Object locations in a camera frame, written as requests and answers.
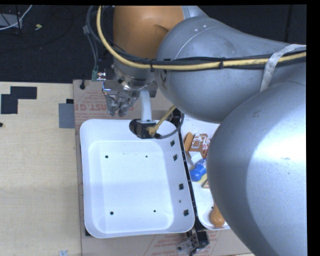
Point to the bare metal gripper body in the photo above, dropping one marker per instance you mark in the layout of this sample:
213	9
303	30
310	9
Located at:
147	92

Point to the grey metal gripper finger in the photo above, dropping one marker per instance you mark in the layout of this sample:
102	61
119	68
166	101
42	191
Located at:
125	105
111	103

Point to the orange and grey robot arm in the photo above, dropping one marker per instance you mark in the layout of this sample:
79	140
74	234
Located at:
212	87

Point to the brown and white carton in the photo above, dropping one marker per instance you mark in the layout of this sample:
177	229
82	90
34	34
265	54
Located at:
200	145

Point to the white plastic tray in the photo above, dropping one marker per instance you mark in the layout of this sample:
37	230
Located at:
203	200
132	185

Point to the white packet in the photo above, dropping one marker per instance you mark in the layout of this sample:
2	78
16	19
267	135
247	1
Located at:
194	160

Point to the blue and white bottle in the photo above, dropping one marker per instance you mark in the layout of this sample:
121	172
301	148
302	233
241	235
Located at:
198	171

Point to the orange toy bread roll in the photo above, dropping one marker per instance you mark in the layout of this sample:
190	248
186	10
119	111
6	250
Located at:
216	217

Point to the black cylinder on white bracket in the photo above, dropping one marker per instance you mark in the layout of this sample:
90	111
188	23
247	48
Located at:
145	130

